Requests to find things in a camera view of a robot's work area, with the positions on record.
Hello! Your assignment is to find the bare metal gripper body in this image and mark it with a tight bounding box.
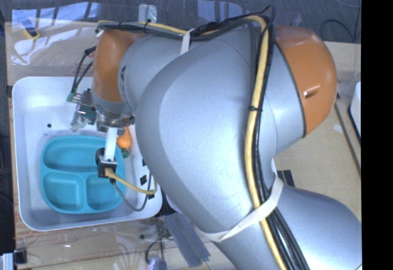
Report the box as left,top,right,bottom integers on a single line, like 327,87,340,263
74,88,136,134

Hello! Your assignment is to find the orange carrot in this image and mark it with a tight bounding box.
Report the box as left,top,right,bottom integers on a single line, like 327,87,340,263
116,126,133,159

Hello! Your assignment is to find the white plastic tray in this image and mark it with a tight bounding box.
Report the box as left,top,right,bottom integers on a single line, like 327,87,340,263
12,75,163,232

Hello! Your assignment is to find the blue divided plate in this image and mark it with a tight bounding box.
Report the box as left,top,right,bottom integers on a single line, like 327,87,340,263
39,135,127,215

